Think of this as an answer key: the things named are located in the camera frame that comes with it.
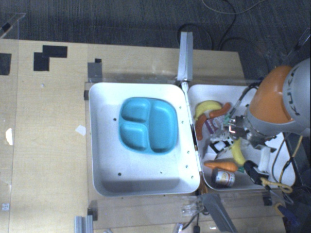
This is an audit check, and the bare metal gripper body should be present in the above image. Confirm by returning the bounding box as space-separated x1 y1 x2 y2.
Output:
227 115 251 141

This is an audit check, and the yellow banana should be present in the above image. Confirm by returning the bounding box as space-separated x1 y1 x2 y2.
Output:
194 100 223 120
230 137 247 166

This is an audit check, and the red sausage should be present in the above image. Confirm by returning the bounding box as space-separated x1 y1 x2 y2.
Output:
195 114 207 141
209 102 232 119

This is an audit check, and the black and white carton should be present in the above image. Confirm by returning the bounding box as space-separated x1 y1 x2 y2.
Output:
209 134 235 153

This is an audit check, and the purple and white packet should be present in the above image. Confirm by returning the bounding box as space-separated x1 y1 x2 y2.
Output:
205 117 225 134

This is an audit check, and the white plastic tray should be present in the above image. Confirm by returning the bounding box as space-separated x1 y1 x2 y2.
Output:
88 82 201 198
188 84 297 192

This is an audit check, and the orange carrot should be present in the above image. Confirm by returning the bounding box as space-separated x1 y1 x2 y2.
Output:
203 161 245 174

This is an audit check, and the small silver can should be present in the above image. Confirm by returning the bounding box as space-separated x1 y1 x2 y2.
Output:
211 167 236 187

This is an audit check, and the blue divided plate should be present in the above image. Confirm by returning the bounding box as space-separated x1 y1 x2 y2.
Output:
118 96 179 155

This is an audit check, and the black cylinder on white bracket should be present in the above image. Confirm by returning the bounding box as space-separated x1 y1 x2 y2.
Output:
243 146 272 185

